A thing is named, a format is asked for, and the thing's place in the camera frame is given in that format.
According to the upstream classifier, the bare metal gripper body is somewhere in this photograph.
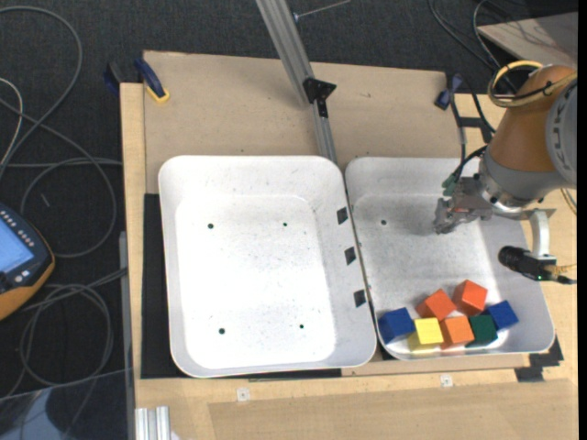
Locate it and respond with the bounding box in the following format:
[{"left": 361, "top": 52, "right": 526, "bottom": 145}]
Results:
[{"left": 447, "top": 176, "right": 529, "bottom": 223}]

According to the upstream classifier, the white plastic tray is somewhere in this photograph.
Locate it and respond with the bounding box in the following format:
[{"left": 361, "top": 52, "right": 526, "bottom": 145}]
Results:
[
  {"left": 343, "top": 155, "right": 557, "bottom": 362},
  {"left": 157, "top": 154, "right": 379, "bottom": 380}
]

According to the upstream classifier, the red-orange cube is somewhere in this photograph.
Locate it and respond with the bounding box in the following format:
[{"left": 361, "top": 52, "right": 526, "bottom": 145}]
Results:
[
  {"left": 415, "top": 288, "right": 458, "bottom": 322},
  {"left": 451, "top": 279, "right": 489, "bottom": 317}
]

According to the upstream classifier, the blue cube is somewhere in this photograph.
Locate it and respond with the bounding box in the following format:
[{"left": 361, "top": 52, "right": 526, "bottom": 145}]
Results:
[
  {"left": 377, "top": 306, "right": 416, "bottom": 345},
  {"left": 485, "top": 299, "right": 521, "bottom": 331}
]

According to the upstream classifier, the orange cube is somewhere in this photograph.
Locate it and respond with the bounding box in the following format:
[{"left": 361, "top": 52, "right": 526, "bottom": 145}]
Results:
[{"left": 438, "top": 314, "right": 476, "bottom": 350}]

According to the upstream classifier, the green cube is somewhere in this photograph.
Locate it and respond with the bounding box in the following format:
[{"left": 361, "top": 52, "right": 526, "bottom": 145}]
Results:
[{"left": 464, "top": 313, "right": 499, "bottom": 348}]

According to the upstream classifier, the yellow cube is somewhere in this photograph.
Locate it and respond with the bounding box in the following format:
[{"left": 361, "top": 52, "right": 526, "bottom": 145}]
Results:
[{"left": 406, "top": 316, "right": 445, "bottom": 353}]

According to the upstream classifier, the brown cardboard board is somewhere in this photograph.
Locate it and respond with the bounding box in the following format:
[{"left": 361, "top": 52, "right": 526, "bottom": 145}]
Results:
[{"left": 142, "top": 49, "right": 531, "bottom": 379}]

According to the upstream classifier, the black cylinder on white bracket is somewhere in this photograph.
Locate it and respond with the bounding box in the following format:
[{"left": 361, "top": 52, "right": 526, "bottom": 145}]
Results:
[{"left": 497, "top": 208, "right": 559, "bottom": 282}]

